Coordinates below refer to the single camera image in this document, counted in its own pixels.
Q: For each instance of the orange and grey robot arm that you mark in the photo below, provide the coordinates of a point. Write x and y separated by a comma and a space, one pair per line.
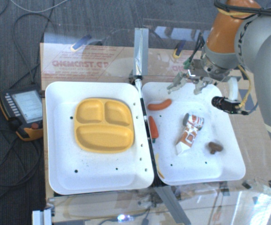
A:
243, 32

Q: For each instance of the white plastic tray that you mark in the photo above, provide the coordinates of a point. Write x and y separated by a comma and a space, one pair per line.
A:
97, 167
196, 163

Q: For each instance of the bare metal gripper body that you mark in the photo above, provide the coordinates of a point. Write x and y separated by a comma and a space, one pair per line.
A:
204, 70

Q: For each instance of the yellow divided plate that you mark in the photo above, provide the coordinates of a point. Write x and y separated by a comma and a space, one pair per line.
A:
104, 125

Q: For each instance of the orange sausage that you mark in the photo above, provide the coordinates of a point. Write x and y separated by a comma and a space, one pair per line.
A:
159, 104

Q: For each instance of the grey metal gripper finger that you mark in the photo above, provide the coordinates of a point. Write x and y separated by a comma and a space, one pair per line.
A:
199, 85
176, 81

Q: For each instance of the black cylinder on white bracket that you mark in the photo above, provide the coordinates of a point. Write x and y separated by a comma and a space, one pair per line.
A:
226, 102

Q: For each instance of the orange carrot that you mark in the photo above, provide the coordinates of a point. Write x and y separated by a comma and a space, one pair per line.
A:
153, 128

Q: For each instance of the orange and white carton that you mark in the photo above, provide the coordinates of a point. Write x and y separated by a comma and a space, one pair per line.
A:
186, 139

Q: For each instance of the orange and white can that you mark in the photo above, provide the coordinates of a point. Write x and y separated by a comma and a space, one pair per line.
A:
194, 121

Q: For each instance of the brown mushroom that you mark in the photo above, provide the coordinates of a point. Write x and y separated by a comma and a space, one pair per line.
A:
214, 147

